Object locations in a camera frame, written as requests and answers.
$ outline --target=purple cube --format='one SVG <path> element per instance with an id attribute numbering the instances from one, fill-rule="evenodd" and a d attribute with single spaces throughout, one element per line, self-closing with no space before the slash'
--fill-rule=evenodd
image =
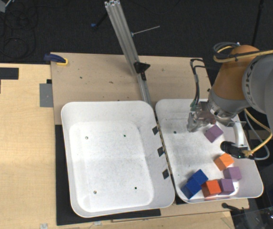
<path id="1" fill-rule="evenodd" d="M 204 174 L 204 172 L 201 169 L 195 172 L 188 180 L 190 180 L 191 178 L 194 178 L 200 185 L 202 185 L 205 181 L 208 180 L 208 177 Z"/>
<path id="2" fill-rule="evenodd" d="M 235 191 L 232 179 L 220 179 L 219 185 L 222 191 L 219 195 L 229 195 Z"/>
<path id="3" fill-rule="evenodd" d="M 223 171 L 225 179 L 232 179 L 233 181 L 239 181 L 242 178 L 239 167 L 228 167 Z"/>
<path id="4" fill-rule="evenodd" d="M 195 195 L 201 189 L 202 189 L 201 185 L 193 177 L 191 177 L 187 181 L 187 183 L 183 187 L 181 187 L 181 191 L 188 199 L 190 199 L 193 195 Z"/>
<path id="5" fill-rule="evenodd" d="M 205 136 L 207 137 L 207 139 L 213 143 L 219 136 L 221 136 L 223 134 L 223 130 L 220 129 L 219 126 L 217 125 L 213 125 L 211 128 L 209 128 L 206 132 L 205 132 Z"/>

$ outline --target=orange cube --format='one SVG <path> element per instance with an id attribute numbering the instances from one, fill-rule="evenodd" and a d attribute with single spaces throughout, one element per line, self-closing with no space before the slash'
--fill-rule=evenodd
<path id="1" fill-rule="evenodd" d="M 206 181 L 201 187 L 205 198 L 218 195 L 222 192 L 218 180 Z"/>
<path id="2" fill-rule="evenodd" d="M 216 158 L 214 160 L 214 163 L 217 165 L 219 170 L 225 170 L 229 165 L 231 165 L 234 162 L 232 156 L 225 153 L 222 154 L 220 157 Z"/>

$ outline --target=white tray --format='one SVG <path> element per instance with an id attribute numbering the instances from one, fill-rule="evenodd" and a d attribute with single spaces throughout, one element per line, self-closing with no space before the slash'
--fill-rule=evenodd
<path id="1" fill-rule="evenodd" d="M 163 208 L 174 201 L 152 107 L 143 101 L 62 108 L 71 206 L 81 217 Z"/>
<path id="2" fill-rule="evenodd" d="M 155 107 L 161 133 L 166 146 L 170 167 L 178 196 L 187 203 L 207 202 L 229 198 L 256 198 L 263 193 L 263 183 L 253 160 L 234 159 L 230 165 L 240 168 L 242 179 L 234 182 L 235 191 L 230 195 L 216 195 L 204 198 L 202 191 L 188 199 L 181 187 L 198 169 L 201 169 L 209 180 L 224 178 L 223 172 L 213 162 L 215 158 L 224 154 L 220 149 L 222 141 L 235 142 L 233 128 L 217 125 L 223 130 L 223 135 L 211 143 L 204 133 L 212 125 L 200 128 L 197 132 L 187 131 L 188 115 L 192 99 L 163 99 Z"/>

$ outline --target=blue block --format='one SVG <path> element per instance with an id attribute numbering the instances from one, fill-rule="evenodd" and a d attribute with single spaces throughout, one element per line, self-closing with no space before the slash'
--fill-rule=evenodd
<path id="1" fill-rule="evenodd" d="M 195 172 L 189 179 L 191 178 L 194 178 L 200 185 L 202 185 L 205 181 L 208 181 L 208 177 L 201 169 Z"/>
<path id="2" fill-rule="evenodd" d="M 181 188 L 183 194 L 190 199 L 201 190 L 201 185 L 193 177 L 189 178 L 187 183 Z"/>

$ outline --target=block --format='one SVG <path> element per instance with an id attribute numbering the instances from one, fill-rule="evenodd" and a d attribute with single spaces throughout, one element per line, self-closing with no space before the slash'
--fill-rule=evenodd
<path id="1" fill-rule="evenodd" d="M 204 172 L 201 169 L 196 171 L 189 179 L 191 178 L 194 178 L 200 185 L 202 185 L 205 181 L 208 181 L 208 177 L 204 174 Z"/>
<path id="2" fill-rule="evenodd" d="M 206 138 L 213 143 L 219 136 L 221 136 L 223 134 L 223 130 L 220 129 L 219 126 L 217 125 L 213 125 L 211 128 L 209 128 L 206 132 L 205 132 L 205 136 Z"/>
<path id="3" fill-rule="evenodd" d="M 181 191 L 188 199 L 190 199 L 193 195 L 195 195 L 200 190 L 201 190 L 201 185 L 193 177 L 191 177 L 187 181 L 187 183 L 181 188 Z"/>
<path id="4" fill-rule="evenodd" d="M 230 156 L 229 154 L 225 153 L 225 154 L 222 154 L 221 156 L 219 156 L 218 158 L 216 158 L 214 160 L 214 163 L 219 168 L 219 170 L 223 171 L 229 165 L 231 165 L 232 163 L 234 163 L 234 160 L 233 160 L 232 156 Z"/>
<path id="5" fill-rule="evenodd" d="M 239 181 L 242 178 L 239 167 L 228 167 L 223 171 L 225 179 L 232 179 L 233 181 Z"/>
<path id="6" fill-rule="evenodd" d="M 201 187 L 205 198 L 218 195 L 222 192 L 218 180 L 206 181 Z"/>
<path id="7" fill-rule="evenodd" d="M 221 188 L 221 193 L 219 195 L 230 195 L 235 191 L 232 179 L 220 179 L 219 185 Z"/>

